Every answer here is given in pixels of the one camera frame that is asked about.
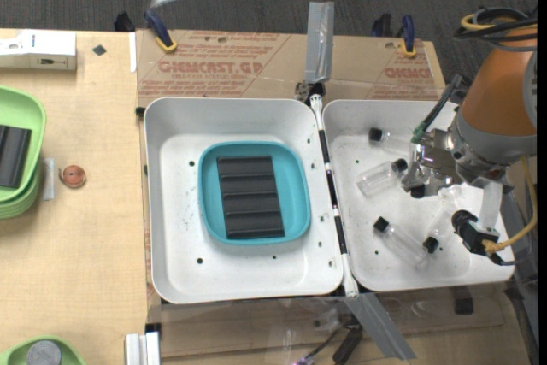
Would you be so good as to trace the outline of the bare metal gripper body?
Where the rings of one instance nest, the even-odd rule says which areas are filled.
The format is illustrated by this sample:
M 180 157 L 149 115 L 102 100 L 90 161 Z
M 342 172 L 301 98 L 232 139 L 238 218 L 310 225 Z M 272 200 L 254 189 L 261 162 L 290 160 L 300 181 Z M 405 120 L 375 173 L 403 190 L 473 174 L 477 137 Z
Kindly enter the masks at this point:
M 461 185 L 462 177 L 456 171 L 456 161 L 450 152 L 450 135 L 440 129 L 415 133 L 412 161 L 417 161 L 426 170 L 426 181 L 430 176 L 450 176 L 452 185 Z

